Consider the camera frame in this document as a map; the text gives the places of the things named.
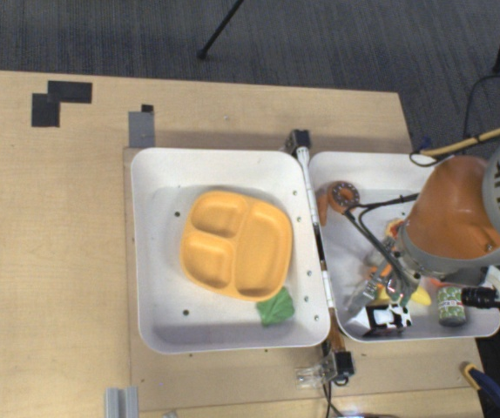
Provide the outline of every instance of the orange divided plate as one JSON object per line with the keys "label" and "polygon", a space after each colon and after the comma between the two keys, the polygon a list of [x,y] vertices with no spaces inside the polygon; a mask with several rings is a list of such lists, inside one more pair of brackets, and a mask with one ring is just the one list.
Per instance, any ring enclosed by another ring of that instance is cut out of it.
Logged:
{"label": "orange divided plate", "polygon": [[192,282],[237,299],[262,301],[283,287],[293,247],[287,215],[260,199],[212,191],[194,202],[180,243]]}

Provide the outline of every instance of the yellow cable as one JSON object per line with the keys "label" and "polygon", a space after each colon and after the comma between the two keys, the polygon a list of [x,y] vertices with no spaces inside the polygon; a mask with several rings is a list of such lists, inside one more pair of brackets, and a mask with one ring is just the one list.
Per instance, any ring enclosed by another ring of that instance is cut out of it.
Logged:
{"label": "yellow cable", "polygon": [[444,147],[440,147],[438,149],[421,150],[419,151],[419,153],[421,155],[433,158],[440,155],[447,155],[453,152],[457,152],[471,145],[476,145],[478,143],[482,143],[484,141],[488,141],[489,139],[497,138],[499,136],[500,136],[500,128],[487,131],[486,133],[479,135],[477,138],[464,139],[463,141],[459,141],[458,143],[445,145]]}

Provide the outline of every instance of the green leaf-shaped object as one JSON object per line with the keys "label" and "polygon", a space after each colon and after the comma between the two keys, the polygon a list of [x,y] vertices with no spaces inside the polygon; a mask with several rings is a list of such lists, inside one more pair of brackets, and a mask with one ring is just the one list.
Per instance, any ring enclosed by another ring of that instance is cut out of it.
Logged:
{"label": "green leaf-shaped object", "polygon": [[261,317],[261,325],[278,324],[294,314],[293,298],[283,287],[274,297],[256,304]]}

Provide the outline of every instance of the wooden table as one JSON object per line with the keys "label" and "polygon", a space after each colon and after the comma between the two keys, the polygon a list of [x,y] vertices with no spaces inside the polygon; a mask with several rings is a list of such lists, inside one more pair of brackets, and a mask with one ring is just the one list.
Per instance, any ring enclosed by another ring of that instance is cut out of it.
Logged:
{"label": "wooden table", "polygon": [[[92,103],[34,128],[48,80],[91,82]],[[102,416],[105,389],[132,383],[143,418],[323,416],[320,392],[288,381],[317,349],[140,355],[133,332],[131,358],[123,153],[142,104],[159,146],[278,149],[306,128],[314,152],[410,148],[392,93],[0,71],[0,417]],[[481,366],[474,340],[348,347],[357,375],[334,391],[339,409],[482,416],[459,372]],[[144,370],[166,379],[158,401]]]}

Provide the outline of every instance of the green can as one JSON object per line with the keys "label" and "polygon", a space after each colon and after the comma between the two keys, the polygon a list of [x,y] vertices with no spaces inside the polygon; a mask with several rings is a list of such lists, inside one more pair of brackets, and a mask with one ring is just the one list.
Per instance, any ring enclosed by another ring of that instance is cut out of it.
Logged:
{"label": "green can", "polygon": [[442,287],[438,290],[437,298],[441,325],[460,327],[467,321],[460,287]]}

